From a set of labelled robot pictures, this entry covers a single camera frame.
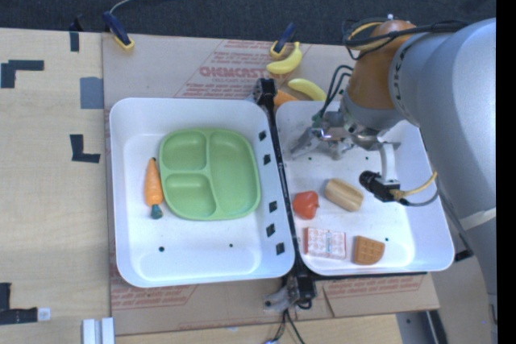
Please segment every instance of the black bracket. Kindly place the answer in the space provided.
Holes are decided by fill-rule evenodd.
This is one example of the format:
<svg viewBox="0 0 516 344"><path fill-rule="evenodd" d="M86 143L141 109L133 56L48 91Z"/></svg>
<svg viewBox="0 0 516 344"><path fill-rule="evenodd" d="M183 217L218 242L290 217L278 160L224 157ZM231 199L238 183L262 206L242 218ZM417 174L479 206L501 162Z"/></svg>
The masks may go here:
<svg viewBox="0 0 516 344"><path fill-rule="evenodd" d="M264 298L264 307L276 311L284 311L290 305L299 305L301 308L309 308L311 300L317 296L315 281L310 270L303 263L299 250L298 237L293 220L293 210L290 204L289 189L285 176L283 156L281 154L280 137L277 132L276 118L274 116L274 97L277 94L276 82L273 79L259 79L253 91L253 99L268 115L268 124L273 141L274 155L280 174L281 189L289 220L289 228L295 252L294 266L285 276L284 287L278 292Z"/></svg>

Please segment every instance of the gray robot arm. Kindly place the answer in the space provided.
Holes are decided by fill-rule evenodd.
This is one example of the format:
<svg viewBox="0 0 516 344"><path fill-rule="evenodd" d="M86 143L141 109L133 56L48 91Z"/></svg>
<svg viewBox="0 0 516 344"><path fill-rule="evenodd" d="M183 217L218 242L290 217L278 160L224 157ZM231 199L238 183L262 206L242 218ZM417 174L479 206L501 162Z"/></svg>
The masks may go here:
<svg viewBox="0 0 516 344"><path fill-rule="evenodd" d="M441 199L478 258L497 341L496 20L411 37L390 66L389 91L420 128Z"/></svg>

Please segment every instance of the green plate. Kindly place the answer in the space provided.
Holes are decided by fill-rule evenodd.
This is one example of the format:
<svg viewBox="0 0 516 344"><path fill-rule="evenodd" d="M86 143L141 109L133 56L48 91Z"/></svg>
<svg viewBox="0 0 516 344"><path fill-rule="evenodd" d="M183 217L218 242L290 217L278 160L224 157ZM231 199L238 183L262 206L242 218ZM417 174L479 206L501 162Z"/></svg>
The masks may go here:
<svg viewBox="0 0 516 344"><path fill-rule="evenodd" d="M254 152L239 133L226 129L184 129L160 145L164 199L182 218L241 218L260 203Z"/></svg>

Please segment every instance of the gray tape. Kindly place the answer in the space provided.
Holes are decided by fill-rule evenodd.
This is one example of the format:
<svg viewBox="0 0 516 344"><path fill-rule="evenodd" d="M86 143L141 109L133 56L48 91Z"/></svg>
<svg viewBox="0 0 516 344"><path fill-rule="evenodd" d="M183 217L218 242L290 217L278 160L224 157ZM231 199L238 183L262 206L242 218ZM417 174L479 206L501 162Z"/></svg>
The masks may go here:
<svg viewBox="0 0 516 344"><path fill-rule="evenodd" d="M98 77L82 77L81 109L104 109L104 81Z"/></svg>
<svg viewBox="0 0 516 344"><path fill-rule="evenodd" d="M15 87L16 70L9 64L0 66L0 88L12 89Z"/></svg>
<svg viewBox="0 0 516 344"><path fill-rule="evenodd" d="M9 66L14 70L44 70L44 60L9 60Z"/></svg>
<svg viewBox="0 0 516 344"><path fill-rule="evenodd" d="M76 31L70 32L70 51L79 52L79 34Z"/></svg>

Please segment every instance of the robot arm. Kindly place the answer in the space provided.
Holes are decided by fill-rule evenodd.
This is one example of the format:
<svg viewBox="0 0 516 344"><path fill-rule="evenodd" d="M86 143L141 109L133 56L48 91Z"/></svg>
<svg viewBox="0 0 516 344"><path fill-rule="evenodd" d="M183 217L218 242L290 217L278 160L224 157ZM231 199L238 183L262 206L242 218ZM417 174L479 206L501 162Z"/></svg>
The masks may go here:
<svg viewBox="0 0 516 344"><path fill-rule="evenodd" d="M372 25L366 42L354 40L359 28L344 41L360 54L339 110L322 110L294 150L312 149L318 139L338 147L338 159L339 151L355 145L380 149L378 138L402 119L417 126L441 200L481 266L497 342L496 19L430 27L387 20L362 27ZM361 176L360 182L382 190L380 177Z"/></svg>

